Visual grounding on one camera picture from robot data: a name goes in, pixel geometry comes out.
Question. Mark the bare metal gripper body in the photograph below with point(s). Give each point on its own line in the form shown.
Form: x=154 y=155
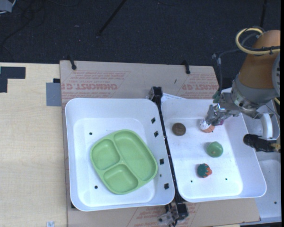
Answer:
x=229 y=104

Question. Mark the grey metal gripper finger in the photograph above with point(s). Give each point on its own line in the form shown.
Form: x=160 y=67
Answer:
x=212 y=114
x=222 y=117

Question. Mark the white and orange toy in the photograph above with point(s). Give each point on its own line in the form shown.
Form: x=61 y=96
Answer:
x=207 y=128

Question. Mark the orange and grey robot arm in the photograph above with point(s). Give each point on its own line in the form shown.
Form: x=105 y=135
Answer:
x=258 y=65

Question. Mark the green apple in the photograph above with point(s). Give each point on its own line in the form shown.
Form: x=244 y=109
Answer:
x=214 y=149

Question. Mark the brown biscuit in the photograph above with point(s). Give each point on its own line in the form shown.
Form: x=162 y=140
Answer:
x=179 y=129

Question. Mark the white printed paper label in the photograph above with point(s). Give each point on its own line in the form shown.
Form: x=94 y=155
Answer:
x=172 y=96

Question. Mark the thin black rod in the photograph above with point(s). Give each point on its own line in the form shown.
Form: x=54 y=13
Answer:
x=168 y=148

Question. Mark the orange and green toy fruit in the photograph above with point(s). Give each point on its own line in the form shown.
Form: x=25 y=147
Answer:
x=204 y=170

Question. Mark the white plastic tray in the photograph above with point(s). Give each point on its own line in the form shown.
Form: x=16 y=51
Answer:
x=232 y=185
x=82 y=193

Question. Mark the brown cardboard board red print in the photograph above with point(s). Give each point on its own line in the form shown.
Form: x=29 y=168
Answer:
x=137 y=81

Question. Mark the green divided plate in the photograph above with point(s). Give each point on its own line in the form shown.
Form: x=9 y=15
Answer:
x=130 y=150

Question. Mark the black cylinder on white bracket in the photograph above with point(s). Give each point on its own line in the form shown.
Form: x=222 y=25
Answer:
x=255 y=142

